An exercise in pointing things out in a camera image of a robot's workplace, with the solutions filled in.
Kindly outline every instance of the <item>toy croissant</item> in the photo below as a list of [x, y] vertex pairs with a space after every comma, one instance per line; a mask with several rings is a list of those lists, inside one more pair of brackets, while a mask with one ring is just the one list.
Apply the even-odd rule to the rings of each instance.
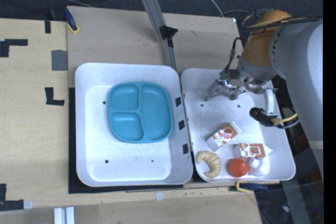
[[221, 170], [221, 159], [217, 154], [210, 151], [200, 151], [196, 155], [196, 162], [200, 163], [201, 160], [204, 160], [210, 167], [210, 171], [204, 173], [206, 177], [214, 178], [218, 176], [219, 171]]

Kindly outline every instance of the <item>red tomato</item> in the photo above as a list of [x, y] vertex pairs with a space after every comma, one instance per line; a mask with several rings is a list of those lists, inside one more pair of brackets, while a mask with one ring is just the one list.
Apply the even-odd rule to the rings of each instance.
[[229, 172], [233, 177], [244, 176], [247, 174], [248, 170], [248, 164], [240, 158], [233, 159], [229, 164]]

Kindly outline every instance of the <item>blue divided plate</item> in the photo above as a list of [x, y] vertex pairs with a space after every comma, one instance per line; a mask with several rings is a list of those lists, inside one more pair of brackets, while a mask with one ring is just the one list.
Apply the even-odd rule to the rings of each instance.
[[173, 112], [166, 90], [151, 82], [117, 84], [109, 92], [112, 133], [129, 143], [152, 143], [173, 131]]

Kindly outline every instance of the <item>yellow clamp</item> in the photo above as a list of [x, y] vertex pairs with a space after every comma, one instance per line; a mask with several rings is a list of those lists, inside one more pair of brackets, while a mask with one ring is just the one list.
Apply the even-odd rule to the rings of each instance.
[[73, 34], [78, 34], [78, 32], [80, 31], [80, 28], [77, 25], [76, 25], [77, 30], [73, 30], [72, 27], [69, 24], [67, 24], [67, 26]]
[[235, 186], [236, 186], [237, 191], [241, 191], [242, 193], [250, 193], [251, 192], [251, 190], [240, 188], [239, 183], [244, 183], [244, 182], [239, 182], [239, 181], [236, 182]]

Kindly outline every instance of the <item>juice carton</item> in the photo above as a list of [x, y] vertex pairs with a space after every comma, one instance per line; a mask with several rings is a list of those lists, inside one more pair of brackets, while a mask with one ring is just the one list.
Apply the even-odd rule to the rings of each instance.
[[262, 159], [268, 156], [273, 150], [264, 144], [240, 143], [233, 149], [235, 158], [249, 160], [251, 158]]
[[216, 151], [241, 132], [242, 131], [238, 125], [235, 122], [231, 122], [210, 136], [207, 140], [207, 143], [213, 151]]

